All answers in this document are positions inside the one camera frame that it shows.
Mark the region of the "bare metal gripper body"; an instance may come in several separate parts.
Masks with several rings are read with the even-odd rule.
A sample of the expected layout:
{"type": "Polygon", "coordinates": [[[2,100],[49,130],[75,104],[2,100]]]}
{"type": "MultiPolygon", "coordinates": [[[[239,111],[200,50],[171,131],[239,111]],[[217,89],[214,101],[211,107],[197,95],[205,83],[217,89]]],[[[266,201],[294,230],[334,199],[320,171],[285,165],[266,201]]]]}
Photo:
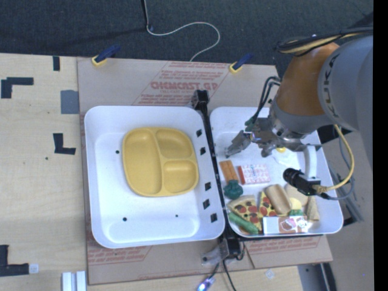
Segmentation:
{"type": "Polygon", "coordinates": [[[245,132],[250,133],[250,140],[259,146],[262,144],[273,144],[275,149],[289,149],[293,152],[304,150],[307,146],[302,143],[306,134],[289,130],[277,118],[268,116],[266,118],[251,117],[245,122],[245,132]]]}

